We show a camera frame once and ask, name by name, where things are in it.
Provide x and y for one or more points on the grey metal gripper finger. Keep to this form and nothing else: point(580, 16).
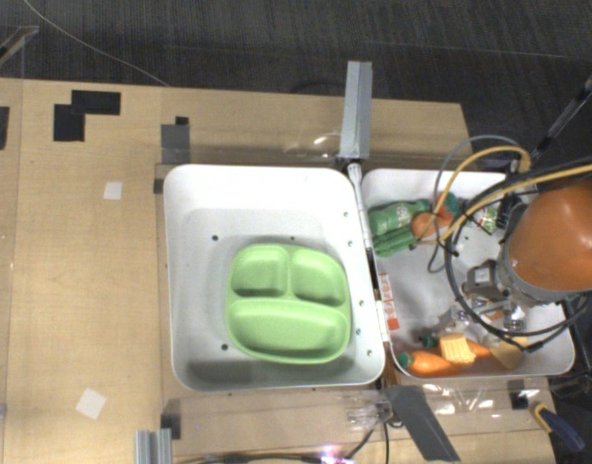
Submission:
point(513, 319)
point(463, 315)

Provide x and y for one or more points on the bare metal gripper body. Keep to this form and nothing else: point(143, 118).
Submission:
point(482, 281)

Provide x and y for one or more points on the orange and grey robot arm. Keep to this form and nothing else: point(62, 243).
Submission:
point(552, 240)

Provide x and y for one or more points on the yellow ridged block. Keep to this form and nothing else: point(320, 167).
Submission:
point(456, 350)

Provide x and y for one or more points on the tan bread wedge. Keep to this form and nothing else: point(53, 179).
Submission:
point(508, 355)

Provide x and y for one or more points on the long orange carrot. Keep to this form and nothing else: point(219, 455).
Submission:
point(481, 351)

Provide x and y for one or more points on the white plastic tray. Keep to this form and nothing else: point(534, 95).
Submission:
point(199, 283)
point(422, 288)

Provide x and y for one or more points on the large orange carrot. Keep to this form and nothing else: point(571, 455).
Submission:
point(429, 364)

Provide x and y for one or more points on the white and green packet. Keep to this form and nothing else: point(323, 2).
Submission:
point(487, 219)

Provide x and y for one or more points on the white and orange packet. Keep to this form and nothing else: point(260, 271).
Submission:
point(388, 302)

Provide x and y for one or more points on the green ribbed toy vegetable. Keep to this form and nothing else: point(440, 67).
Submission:
point(393, 242)

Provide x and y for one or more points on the green plastic bottle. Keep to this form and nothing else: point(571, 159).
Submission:
point(393, 216)

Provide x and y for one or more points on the green divided plate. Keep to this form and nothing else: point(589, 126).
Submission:
point(286, 327)

